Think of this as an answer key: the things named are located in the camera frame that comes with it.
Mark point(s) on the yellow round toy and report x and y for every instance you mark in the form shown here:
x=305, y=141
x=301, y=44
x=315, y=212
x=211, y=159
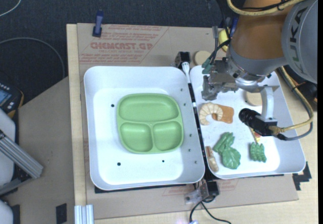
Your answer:
x=223, y=37

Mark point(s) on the thin black and white rod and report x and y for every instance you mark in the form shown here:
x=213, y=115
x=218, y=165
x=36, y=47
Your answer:
x=194, y=107

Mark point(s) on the beige toy shrimp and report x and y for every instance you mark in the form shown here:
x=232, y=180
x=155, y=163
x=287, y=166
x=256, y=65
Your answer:
x=212, y=161

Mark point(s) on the beige toy croissant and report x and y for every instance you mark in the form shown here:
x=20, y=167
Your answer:
x=209, y=110

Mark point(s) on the black cylinder on white bracket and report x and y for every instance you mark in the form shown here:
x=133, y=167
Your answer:
x=255, y=120

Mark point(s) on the white plastic tray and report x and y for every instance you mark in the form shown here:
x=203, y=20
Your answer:
x=141, y=170
x=242, y=137

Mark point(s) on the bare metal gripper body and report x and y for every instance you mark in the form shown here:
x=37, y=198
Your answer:
x=223, y=74

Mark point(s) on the round tan biscuit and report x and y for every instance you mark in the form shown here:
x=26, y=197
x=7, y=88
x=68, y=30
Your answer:
x=200, y=57
x=253, y=99

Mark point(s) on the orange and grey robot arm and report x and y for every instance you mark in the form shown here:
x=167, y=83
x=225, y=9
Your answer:
x=260, y=33

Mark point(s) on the orange flat toy slice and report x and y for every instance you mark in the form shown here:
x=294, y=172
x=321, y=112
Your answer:
x=227, y=114

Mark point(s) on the green toy lettuce leaf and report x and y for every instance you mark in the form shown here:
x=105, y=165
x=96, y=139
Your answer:
x=258, y=152
x=230, y=158
x=223, y=141

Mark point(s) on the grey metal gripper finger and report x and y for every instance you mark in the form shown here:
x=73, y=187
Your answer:
x=214, y=93
x=205, y=86

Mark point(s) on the yellow and red pizza slice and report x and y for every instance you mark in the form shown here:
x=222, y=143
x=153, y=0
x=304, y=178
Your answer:
x=256, y=138

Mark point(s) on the brown cardboard board red print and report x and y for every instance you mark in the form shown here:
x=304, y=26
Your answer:
x=121, y=46

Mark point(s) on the green divided plate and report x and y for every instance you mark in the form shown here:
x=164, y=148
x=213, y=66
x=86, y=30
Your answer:
x=149, y=122

